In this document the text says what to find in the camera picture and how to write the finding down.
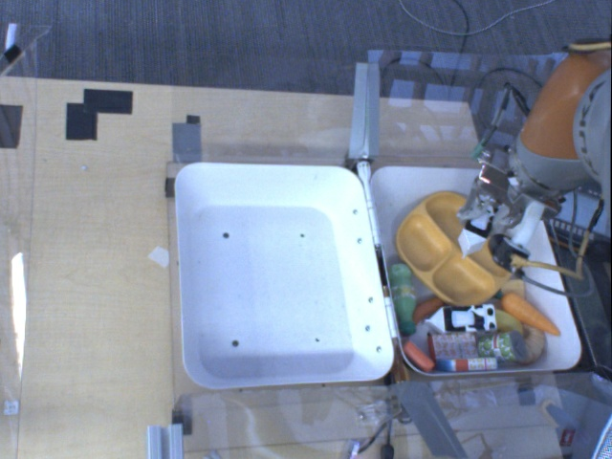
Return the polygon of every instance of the white sticker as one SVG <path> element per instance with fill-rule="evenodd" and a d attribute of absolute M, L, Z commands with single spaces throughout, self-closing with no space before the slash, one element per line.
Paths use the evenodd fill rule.
<path fill-rule="evenodd" d="M 170 253 L 162 247 L 155 247 L 149 254 L 149 258 L 161 267 L 165 268 L 170 265 Z"/>
<path fill-rule="evenodd" d="M 4 414 L 6 416 L 18 415 L 19 414 L 19 402 L 15 401 L 6 401 L 4 402 Z"/>

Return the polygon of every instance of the gray carpet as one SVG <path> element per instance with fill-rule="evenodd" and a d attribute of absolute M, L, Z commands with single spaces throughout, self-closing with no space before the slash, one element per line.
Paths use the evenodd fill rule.
<path fill-rule="evenodd" d="M 404 0 L 461 32 L 451 0 Z M 472 30 L 543 0 L 459 0 Z M 351 94 L 368 50 L 534 55 L 608 36 L 611 0 L 559 0 L 464 39 L 397 0 L 0 0 L 0 21 L 48 24 L 41 77 Z"/>

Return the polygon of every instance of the white plastic tray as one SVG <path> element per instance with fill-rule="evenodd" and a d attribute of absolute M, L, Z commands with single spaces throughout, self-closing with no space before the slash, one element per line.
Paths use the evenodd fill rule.
<path fill-rule="evenodd" d="M 192 380 L 236 388 L 386 374 L 393 347 L 354 174 L 191 164 L 175 192 L 183 357 Z"/>
<path fill-rule="evenodd" d="M 388 265 L 400 261 L 395 249 L 395 233 L 406 215 L 428 195 L 440 190 L 451 190 L 467 196 L 477 174 L 478 170 L 464 168 L 410 166 L 388 166 L 374 173 L 372 193 Z M 549 264 L 556 263 L 546 229 L 542 223 L 535 231 L 527 248 L 531 252 L 532 260 Z M 563 289 L 558 273 L 538 269 L 527 269 L 525 272 L 538 282 L 556 289 Z M 419 292 L 421 295 L 430 294 L 430 291 L 423 286 L 419 288 Z M 530 365 L 500 368 L 484 374 L 565 370 L 578 363 L 581 345 L 568 300 L 562 295 L 554 295 L 530 285 L 527 286 L 527 299 L 557 326 L 561 332 L 560 337 L 547 334 L 544 354 Z M 416 336 L 413 341 L 426 351 L 425 334 Z M 428 373 L 430 376 L 456 376 L 457 374 L 474 375 L 475 373 Z"/>

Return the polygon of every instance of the wooden surface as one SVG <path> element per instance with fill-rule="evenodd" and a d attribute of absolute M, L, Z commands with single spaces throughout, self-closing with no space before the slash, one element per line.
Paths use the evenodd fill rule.
<path fill-rule="evenodd" d="M 99 115 L 96 142 L 69 142 L 66 103 L 82 102 L 84 88 L 133 91 L 133 114 Z M 448 129 L 444 119 L 423 129 L 419 124 L 431 121 L 431 111 L 408 105 L 382 103 L 390 151 L 416 152 L 416 163 L 427 155 L 447 163 L 475 144 L 469 121 Z M 172 122 L 187 114 L 201 116 L 205 158 L 307 163 L 314 156 L 341 163 L 352 99 L 38 80 L 22 459 L 144 457 L 146 427 L 170 422 L 170 270 L 148 255 L 168 249 L 164 179 Z M 551 429 L 540 426 L 546 431 L 513 433 L 522 444 L 544 444 L 541 457 L 558 456 L 554 438 L 542 441 Z M 501 444 L 510 432 L 488 433 Z M 398 450 L 427 457 L 418 435 L 412 437 Z M 332 441 L 240 448 L 222 457 L 313 457 L 316 450 L 318 457 L 336 458 L 342 447 Z"/>

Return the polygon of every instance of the white cable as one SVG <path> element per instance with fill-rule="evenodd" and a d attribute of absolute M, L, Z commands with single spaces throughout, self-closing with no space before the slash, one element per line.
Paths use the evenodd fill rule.
<path fill-rule="evenodd" d="M 552 4 L 553 2 L 556 2 L 557 0 L 546 0 L 545 2 L 540 2 L 538 4 L 533 4 L 533 5 L 530 5 L 529 7 L 522 7 L 520 9 L 516 9 L 514 11 L 509 11 L 508 13 L 505 13 L 504 15 L 499 17 L 497 20 L 492 21 L 491 24 L 489 24 L 487 27 L 483 27 L 482 29 L 477 29 L 476 31 L 471 31 L 469 33 L 456 33 L 454 31 L 447 31 L 445 29 L 440 29 L 438 27 L 435 27 L 435 26 L 432 26 L 430 24 L 427 24 L 427 22 L 421 20 L 419 17 L 417 17 L 416 15 L 412 14 L 405 7 L 403 0 L 398 0 L 398 1 L 400 2 L 400 6 L 402 7 L 402 10 L 408 15 L 408 17 L 410 17 L 413 20 L 416 20 L 422 26 L 425 26 L 428 29 L 431 29 L 432 31 L 435 31 L 437 33 L 442 33 L 442 34 L 446 34 L 446 35 L 455 35 L 455 36 L 458 36 L 458 37 L 464 37 L 464 36 L 471 36 L 471 35 L 476 35 L 476 34 L 483 33 L 484 31 L 488 31 L 490 28 L 495 27 L 500 22 L 506 20 L 508 17 L 516 15 L 517 13 L 520 13 L 522 11 L 530 11 L 530 10 L 533 10 L 533 9 L 538 9 L 540 7 L 544 7 L 546 5 Z"/>

